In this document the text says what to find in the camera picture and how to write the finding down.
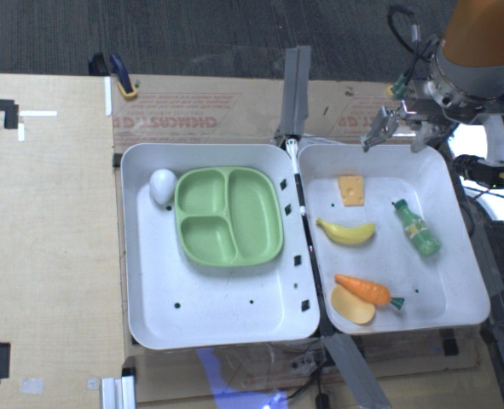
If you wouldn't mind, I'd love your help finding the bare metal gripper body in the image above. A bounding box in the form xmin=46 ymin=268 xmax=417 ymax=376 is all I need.
xmin=397 ymin=78 xmax=504 ymax=135

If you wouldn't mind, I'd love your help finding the yellow cheese wedge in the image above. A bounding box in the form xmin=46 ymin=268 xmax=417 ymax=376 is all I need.
xmin=336 ymin=174 xmax=365 ymax=208

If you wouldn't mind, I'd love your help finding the green plastic bottle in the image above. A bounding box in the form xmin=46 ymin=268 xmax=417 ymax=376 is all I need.
xmin=391 ymin=198 xmax=442 ymax=259

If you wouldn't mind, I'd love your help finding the yellow banana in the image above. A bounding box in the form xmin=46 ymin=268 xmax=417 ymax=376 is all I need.
xmin=315 ymin=216 xmax=377 ymax=247

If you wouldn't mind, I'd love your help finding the thin black and white rod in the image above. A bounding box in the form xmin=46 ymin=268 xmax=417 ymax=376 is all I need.
xmin=285 ymin=137 xmax=326 ymax=317

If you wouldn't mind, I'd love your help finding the white plastic tray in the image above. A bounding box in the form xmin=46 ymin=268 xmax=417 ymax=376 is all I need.
xmin=119 ymin=142 xmax=322 ymax=351
xmin=297 ymin=142 xmax=492 ymax=337

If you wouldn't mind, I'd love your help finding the green divided plate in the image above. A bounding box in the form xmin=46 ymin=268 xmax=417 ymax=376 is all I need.
xmin=173 ymin=165 xmax=285 ymax=268

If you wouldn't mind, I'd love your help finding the orange carrot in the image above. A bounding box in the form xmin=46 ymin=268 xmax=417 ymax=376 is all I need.
xmin=333 ymin=273 xmax=406 ymax=313

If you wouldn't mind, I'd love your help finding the brown cardboard board red print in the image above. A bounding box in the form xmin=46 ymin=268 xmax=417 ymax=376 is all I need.
xmin=111 ymin=73 xmax=484 ymax=404

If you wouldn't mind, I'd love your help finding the yellow potato crisp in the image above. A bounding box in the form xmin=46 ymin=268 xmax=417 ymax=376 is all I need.
xmin=330 ymin=284 xmax=377 ymax=326

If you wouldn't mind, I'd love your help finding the white egg-shaped object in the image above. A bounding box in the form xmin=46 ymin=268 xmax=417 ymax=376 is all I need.
xmin=148 ymin=168 xmax=178 ymax=206

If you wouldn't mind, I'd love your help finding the black cylinder on white bracket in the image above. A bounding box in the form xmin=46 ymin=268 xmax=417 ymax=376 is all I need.
xmin=453 ymin=115 xmax=504 ymax=187

